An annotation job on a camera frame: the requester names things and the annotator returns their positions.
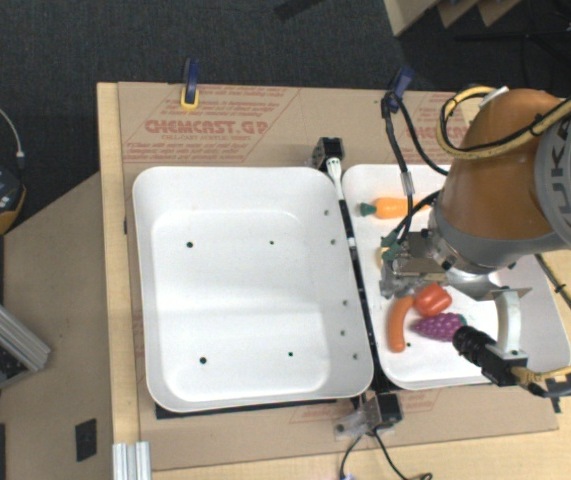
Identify thin black and white rod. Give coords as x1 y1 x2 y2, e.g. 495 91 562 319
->
325 156 384 395

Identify red bell pepper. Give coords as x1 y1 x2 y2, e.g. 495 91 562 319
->
412 281 454 319

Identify black cylinder on white bracket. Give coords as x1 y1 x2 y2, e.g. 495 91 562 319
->
452 287 533 388

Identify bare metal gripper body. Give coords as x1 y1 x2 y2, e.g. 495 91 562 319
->
388 230 467 286

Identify purple grapes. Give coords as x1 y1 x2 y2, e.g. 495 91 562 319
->
411 312 468 344

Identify brown cardboard board red print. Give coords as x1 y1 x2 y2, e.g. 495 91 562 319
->
117 81 561 472

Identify orange sausage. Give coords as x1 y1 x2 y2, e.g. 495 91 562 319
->
387 295 416 354

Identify white plastic tray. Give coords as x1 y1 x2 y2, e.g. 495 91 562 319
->
131 165 375 414
340 163 571 392

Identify orange carrot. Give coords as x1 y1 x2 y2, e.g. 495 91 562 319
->
359 196 429 220

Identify black block with thin wires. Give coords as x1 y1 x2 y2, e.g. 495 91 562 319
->
313 136 345 170
358 392 405 437

